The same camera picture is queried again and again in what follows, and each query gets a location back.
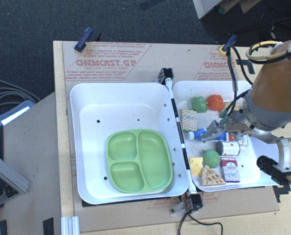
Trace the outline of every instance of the pizza slice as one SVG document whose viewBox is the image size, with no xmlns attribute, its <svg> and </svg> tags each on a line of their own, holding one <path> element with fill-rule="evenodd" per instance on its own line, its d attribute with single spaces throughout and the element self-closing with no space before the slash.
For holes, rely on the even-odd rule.
<svg viewBox="0 0 291 235">
<path fill-rule="evenodd" d="M 201 177 L 203 186 L 217 186 L 226 184 L 225 180 L 211 170 L 208 165 L 205 165 L 202 169 Z"/>
</svg>

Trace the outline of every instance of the divided green plate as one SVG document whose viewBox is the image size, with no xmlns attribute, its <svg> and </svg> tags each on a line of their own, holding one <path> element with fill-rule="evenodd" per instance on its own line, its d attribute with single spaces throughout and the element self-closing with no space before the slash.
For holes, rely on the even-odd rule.
<svg viewBox="0 0 291 235">
<path fill-rule="evenodd" d="M 113 185 L 125 193 L 161 191 L 173 178 L 166 141 L 153 130 L 114 133 L 107 140 L 106 158 Z"/>
</svg>

